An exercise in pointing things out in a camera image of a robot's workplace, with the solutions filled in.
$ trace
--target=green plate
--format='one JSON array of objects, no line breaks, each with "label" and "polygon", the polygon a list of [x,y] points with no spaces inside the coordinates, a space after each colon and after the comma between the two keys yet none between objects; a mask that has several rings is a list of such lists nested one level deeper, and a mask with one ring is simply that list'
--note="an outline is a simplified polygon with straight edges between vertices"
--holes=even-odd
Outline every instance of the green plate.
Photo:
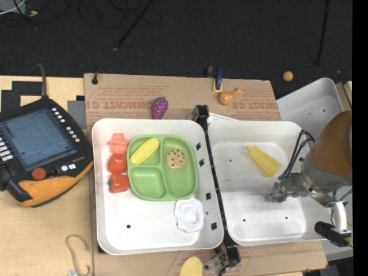
[{"label": "green plate", "polygon": [[[142,164],[136,165],[130,157],[148,139],[156,137],[160,146]],[[165,154],[171,151],[186,156],[186,164],[179,169],[172,169],[166,163]],[[196,159],[189,143],[172,135],[144,135],[132,139],[126,153],[128,177],[133,192],[145,200],[167,201],[190,197],[198,187]]]}]

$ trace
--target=emergency stop button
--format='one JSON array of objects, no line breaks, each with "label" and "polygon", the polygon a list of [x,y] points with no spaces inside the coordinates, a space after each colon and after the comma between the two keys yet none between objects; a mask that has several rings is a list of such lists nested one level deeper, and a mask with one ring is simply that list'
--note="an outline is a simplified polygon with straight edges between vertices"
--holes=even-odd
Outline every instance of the emergency stop button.
[{"label": "emergency stop button", "polygon": [[31,176],[34,181],[41,181],[46,178],[46,171],[44,168],[35,168],[31,172]]}]

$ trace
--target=white tray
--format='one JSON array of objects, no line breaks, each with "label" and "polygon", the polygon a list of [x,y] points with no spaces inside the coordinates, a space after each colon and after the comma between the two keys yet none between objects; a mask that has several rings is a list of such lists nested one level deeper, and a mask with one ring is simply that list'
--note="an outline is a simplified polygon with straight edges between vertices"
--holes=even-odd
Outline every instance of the white tray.
[{"label": "white tray", "polygon": [[[111,156],[107,141],[113,133],[124,133],[127,140],[141,135],[168,134],[185,139],[197,161],[198,189],[191,197],[204,206],[204,228],[195,233],[180,231],[174,215],[175,201],[148,201],[129,188],[110,193]],[[97,238],[101,248],[112,255],[143,252],[197,250],[221,244],[224,228],[213,183],[203,129],[189,120],[103,119],[92,129],[97,212]]]},{"label": "white tray", "polygon": [[[330,220],[328,209],[310,197],[268,202],[274,182],[285,170],[301,128],[287,121],[215,121],[208,134],[230,237],[242,246],[321,240],[318,221]],[[248,155],[256,145],[282,167],[268,177]],[[304,147],[300,156],[304,157]],[[293,171],[298,172],[296,161]]]}]

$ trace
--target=white wire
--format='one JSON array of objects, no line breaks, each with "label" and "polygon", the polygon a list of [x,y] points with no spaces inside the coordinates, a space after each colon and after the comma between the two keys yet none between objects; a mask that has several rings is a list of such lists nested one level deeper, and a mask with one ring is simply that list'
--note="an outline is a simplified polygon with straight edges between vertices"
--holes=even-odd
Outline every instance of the white wire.
[{"label": "white wire", "polygon": [[[22,6],[22,5],[24,4],[24,2],[26,2],[26,1],[27,1],[27,0],[23,0],[21,3],[19,3],[19,4],[18,4],[18,7]],[[12,8],[12,9],[7,10],[7,11],[0,12],[0,15],[5,14],[5,13],[9,13],[9,12],[12,12],[13,10],[16,10],[16,9],[17,9],[17,8],[16,8],[16,7],[14,7],[14,8]]]}]

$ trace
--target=purple eggplant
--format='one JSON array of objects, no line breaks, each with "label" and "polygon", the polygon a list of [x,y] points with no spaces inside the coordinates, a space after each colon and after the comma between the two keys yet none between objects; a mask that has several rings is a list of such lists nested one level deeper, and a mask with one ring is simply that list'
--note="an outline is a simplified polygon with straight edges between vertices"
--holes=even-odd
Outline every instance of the purple eggplant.
[{"label": "purple eggplant", "polygon": [[161,120],[168,108],[168,101],[165,96],[156,98],[152,106],[152,118],[154,120]]}]

